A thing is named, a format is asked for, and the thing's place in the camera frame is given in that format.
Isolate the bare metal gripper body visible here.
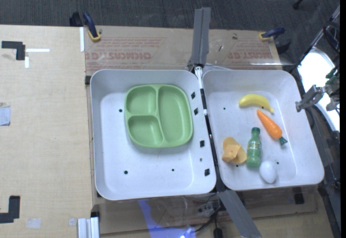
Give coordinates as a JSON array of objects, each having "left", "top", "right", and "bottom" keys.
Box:
[{"left": 323, "top": 80, "right": 341, "bottom": 97}]

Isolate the orange carrot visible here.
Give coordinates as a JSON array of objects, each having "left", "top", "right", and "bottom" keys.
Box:
[{"left": 256, "top": 109, "right": 288, "bottom": 147}]

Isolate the yellow banana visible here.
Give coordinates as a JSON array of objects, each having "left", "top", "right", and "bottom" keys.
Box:
[{"left": 238, "top": 93, "right": 275, "bottom": 114}]

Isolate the white plastic tray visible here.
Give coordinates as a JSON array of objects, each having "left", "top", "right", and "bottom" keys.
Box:
[
  {"left": 90, "top": 69, "right": 217, "bottom": 201},
  {"left": 202, "top": 69, "right": 325, "bottom": 192}
]

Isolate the green plastic bottle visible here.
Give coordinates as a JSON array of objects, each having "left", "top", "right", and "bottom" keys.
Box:
[{"left": 246, "top": 127, "right": 263, "bottom": 169}]

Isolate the white egg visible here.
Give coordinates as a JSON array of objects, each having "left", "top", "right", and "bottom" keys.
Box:
[{"left": 258, "top": 160, "right": 278, "bottom": 184}]

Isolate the yellow cheese slice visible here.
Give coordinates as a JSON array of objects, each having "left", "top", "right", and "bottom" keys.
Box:
[{"left": 221, "top": 136, "right": 248, "bottom": 165}]

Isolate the thin black and white rod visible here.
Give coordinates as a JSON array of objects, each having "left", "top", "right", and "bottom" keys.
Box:
[{"left": 194, "top": 66, "right": 227, "bottom": 193}]

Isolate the green divided plate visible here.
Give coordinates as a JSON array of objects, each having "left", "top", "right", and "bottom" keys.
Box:
[{"left": 124, "top": 84, "right": 194, "bottom": 149}]

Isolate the brown cardboard board red print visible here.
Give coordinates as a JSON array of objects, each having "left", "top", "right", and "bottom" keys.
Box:
[{"left": 83, "top": 25, "right": 318, "bottom": 235}]

